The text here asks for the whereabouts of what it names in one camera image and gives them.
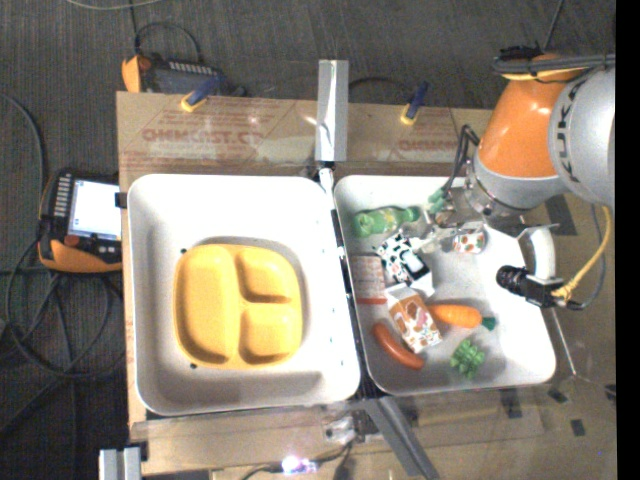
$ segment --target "plastic bottle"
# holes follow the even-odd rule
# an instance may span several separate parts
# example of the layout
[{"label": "plastic bottle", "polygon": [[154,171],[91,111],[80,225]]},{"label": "plastic bottle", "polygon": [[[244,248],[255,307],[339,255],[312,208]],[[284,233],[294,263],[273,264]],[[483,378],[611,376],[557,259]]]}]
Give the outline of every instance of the plastic bottle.
[{"label": "plastic bottle", "polygon": [[370,235],[390,233],[395,231],[405,222],[415,222],[420,218],[420,208],[410,206],[408,208],[396,208],[387,206],[376,210],[359,212],[354,218],[354,230],[356,236],[361,238]]}]

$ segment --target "dark floor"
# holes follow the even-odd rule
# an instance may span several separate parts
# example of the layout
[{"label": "dark floor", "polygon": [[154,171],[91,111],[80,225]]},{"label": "dark floor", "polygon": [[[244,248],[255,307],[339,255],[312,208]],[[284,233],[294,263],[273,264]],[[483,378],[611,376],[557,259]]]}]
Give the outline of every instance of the dark floor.
[{"label": "dark floor", "polygon": [[[127,4],[75,1],[100,7]],[[40,179],[63,167],[101,174],[118,169],[115,92],[124,90],[120,64],[134,53],[134,30],[169,23],[147,29],[143,51],[195,60],[193,43],[175,28],[183,27],[197,40],[205,62],[254,97],[315,99],[317,62],[335,58],[349,60],[352,80],[395,82],[361,85],[352,101],[403,103],[408,95],[399,87],[427,80],[429,106],[490,109],[505,85],[490,69],[501,48],[537,42],[566,54],[615,51],[616,0],[565,0],[551,30],[558,2],[169,0],[137,7],[132,15],[126,9],[91,10],[64,0],[0,0],[2,295],[11,269],[35,237]],[[46,161],[42,175],[37,141],[7,97],[28,111],[40,131]],[[28,259],[25,264],[38,263]],[[30,321],[47,280],[42,272],[18,276],[11,291],[12,321]],[[110,281],[120,285],[117,275]],[[108,369],[123,346],[117,290],[104,290],[99,279],[74,278],[57,292],[74,357],[109,310],[100,340],[78,371]],[[56,314],[52,304],[31,344],[59,368],[68,358]],[[55,377],[20,354],[7,355],[10,348],[5,333],[0,341],[0,478],[68,479],[74,470],[77,478],[97,478],[98,451],[122,446],[127,439],[124,368],[94,380],[62,379],[32,410],[21,413]],[[18,413],[22,417],[14,421]]]}]

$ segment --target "blue and yellow clamp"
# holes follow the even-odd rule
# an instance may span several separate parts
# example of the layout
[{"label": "blue and yellow clamp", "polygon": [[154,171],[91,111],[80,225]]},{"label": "blue and yellow clamp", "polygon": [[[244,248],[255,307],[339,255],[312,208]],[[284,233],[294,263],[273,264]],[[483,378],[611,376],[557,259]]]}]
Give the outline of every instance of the blue and yellow clamp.
[{"label": "blue and yellow clamp", "polygon": [[413,125],[416,122],[418,117],[418,110],[421,106],[424,105],[424,97],[427,94],[427,89],[429,88],[428,82],[422,82],[418,90],[414,93],[414,95],[407,103],[407,106],[404,107],[402,111],[402,115],[400,116],[400,120],[406,125]]},{"label": "blue and yellow clamp", "polygon": [[207,80],[205,80],[202,84],[200,84],[197,89],[184,96],[180,100],[180,106],[187,112],[193,112],[205,102],[209,94],[217,91],[224,81],[225,76],[223,74],[214,74],[213,76],[207,78]]}]

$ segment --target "white screen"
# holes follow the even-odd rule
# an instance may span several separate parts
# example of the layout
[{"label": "white screen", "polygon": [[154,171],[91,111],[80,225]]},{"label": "white screen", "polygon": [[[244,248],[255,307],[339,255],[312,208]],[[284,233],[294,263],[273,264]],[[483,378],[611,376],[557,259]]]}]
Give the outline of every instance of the white screen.
[{"label": "white screen", "polygon": [[118,185],[75,180],[69,234],[120,240],[122,222],[116,206]]}]

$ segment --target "orange toy carrot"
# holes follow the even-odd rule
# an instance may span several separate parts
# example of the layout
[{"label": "orange toy carrot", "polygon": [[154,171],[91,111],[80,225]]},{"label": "orange toy carrot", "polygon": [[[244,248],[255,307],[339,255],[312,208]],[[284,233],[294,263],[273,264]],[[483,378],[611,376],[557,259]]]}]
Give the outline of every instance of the orange toy carrot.
[{"label": "orange toy carrot", "polygon": [[476,308],[461,304],[433,304],[429,306],[429,312],[436,320],[467,329],[484,325],[491,331],[496,325],[495,318],[483,318]]}]

